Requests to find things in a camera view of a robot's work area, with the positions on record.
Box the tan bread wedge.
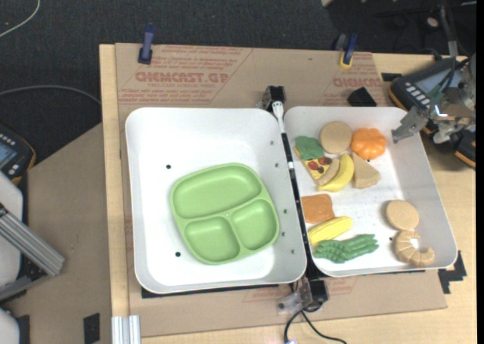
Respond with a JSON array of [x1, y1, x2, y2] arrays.
[[351, 151, 382, 190]]

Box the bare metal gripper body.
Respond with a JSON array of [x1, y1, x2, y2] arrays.
[[426, 101, 476, 127]]

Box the yellow banana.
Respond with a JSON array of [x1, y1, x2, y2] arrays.
[[317, 153, 355, 193]]

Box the tan round biscuit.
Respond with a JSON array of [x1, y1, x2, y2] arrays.
[[318, 120, 354, 155], [385, 199, 420, 231]]

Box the green divided plate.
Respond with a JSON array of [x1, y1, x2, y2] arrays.
[[169, 162, 281, 266]]

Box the black cylinder on white bracket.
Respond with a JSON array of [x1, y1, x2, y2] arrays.
[[432, 122, 476, 155]]

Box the green pea pods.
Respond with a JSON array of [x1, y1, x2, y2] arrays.
[[312, 240, 348, 265]]

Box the green asparagus bundle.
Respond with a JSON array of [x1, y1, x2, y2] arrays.
[[340, 233, 380, 260]]

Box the pizza slice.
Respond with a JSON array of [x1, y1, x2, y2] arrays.
[[293, 145, 342, 187]]

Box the brown cardboard board red print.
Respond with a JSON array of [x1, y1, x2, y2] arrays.
[[114, 42, 449, 338]]

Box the green lettuce leaf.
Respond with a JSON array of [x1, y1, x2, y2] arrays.
[[294, 135, 326, 161]]

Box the black block with thin wires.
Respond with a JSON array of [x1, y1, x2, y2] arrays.
[[277, 277, 330, 316], [263, 85, 287, 110]]

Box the tan croissant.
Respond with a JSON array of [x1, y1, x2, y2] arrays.
[[393, 229, 436, 268]]

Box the white plastic tray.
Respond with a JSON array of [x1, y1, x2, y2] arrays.
[[124, 106, 308, 295], [282, 104, 459, 278]]

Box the yellow corn cob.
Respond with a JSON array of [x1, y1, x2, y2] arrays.
[[306, 215, 355, 247]]

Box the orange pumpkin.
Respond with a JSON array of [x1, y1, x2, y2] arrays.
[[350, 127, 388, 161]]

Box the orange toast slice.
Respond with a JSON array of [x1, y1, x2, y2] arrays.
[[300, 193, 336, 225]]

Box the thin black and white rod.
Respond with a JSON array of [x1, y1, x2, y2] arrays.
[[271, 101, 315, 284]]

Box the black wedge block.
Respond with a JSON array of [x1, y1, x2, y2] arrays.
[[346, 86, 378, 107]]

